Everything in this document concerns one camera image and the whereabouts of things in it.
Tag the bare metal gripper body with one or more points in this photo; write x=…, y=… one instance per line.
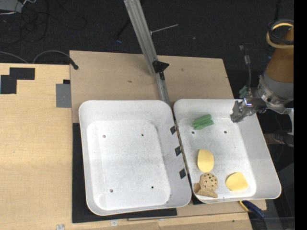
x=257, y=104

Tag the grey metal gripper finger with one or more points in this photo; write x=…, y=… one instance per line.
x=239, y=116
x=237, y=107

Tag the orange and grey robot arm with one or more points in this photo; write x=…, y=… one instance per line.
x=280, y=63

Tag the white plastic tray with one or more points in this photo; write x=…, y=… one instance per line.
x=232, y=150
x=129, y=162

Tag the green toy bean pods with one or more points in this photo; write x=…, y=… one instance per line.
x=203, y=122

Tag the yellow oval potato slice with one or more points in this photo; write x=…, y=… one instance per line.
x=205, y=160

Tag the yellow rounded potato slice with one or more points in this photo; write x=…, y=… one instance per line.
x=236, y=181

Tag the tan round holed biscuit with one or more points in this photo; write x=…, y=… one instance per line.
x=209, y=181

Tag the tan bread piece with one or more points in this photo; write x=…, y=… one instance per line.
x=208, y=193

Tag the brown flat board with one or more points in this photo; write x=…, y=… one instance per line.
x=115, y=75

